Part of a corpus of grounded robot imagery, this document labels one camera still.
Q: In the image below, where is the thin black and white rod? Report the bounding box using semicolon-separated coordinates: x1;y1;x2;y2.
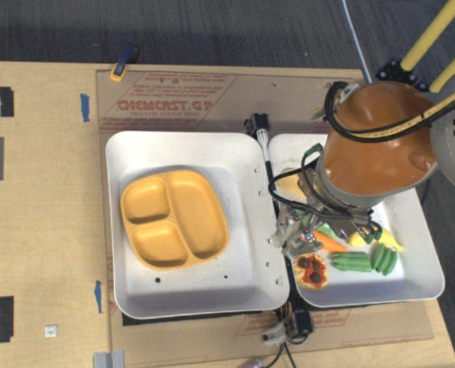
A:
256;127;299;312

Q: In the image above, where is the orange divided plate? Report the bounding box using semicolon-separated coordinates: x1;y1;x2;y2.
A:
119;169;230;272

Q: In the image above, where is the green ridged toy vegetable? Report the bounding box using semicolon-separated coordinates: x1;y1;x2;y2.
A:
331;251;374;273

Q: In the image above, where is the black block with thin wires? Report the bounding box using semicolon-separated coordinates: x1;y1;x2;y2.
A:
245;112;271;134
288;310;315;337

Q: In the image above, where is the tan toy bread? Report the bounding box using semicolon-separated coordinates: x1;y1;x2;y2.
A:
275;167;309;201

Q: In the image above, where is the green pea pod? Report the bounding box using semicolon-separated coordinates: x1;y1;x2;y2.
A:
370;241;400;277

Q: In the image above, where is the light green toy vegetable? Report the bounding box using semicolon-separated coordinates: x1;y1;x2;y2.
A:
317;222;338;240

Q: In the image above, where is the toy pizza slice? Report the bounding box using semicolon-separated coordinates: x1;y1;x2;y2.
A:
292;252;330;293

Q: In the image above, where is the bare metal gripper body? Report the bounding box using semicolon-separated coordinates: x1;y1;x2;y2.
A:
275;200;373;246

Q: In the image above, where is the brown cardboard board, red print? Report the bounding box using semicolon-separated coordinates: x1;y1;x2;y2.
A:
95;68;435;364

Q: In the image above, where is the yellow banana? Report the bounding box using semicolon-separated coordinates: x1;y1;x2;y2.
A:
348;227;405;254

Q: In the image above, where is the white plastic tray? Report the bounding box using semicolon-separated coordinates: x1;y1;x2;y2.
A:
267;133;446;309
104;130;292;320

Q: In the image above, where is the orange carrot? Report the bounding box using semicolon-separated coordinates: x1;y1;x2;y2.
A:
312;229;349;254

